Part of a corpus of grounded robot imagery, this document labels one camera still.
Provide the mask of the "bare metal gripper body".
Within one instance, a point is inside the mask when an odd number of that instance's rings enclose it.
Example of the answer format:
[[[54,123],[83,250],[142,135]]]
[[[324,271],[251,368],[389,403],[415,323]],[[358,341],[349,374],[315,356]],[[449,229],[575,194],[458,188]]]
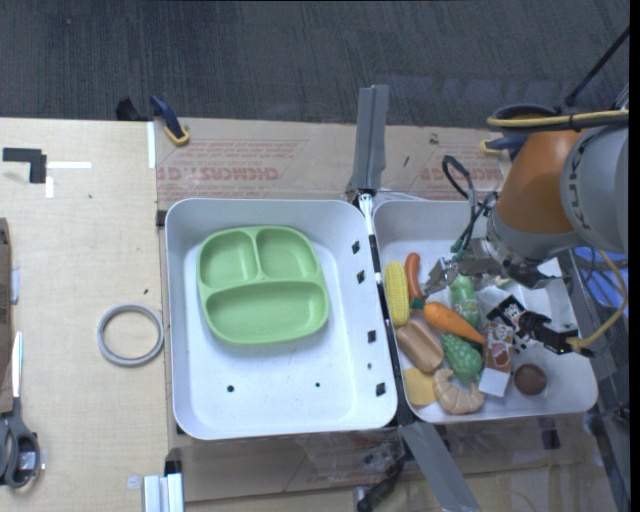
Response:
[[[541,261],[527,258],[499,240],[475,238],[456,263],[459,274],[476,280],[490,277],[511,279],[527,289],[542,289],[562,276],[546,275],[539,270]]]

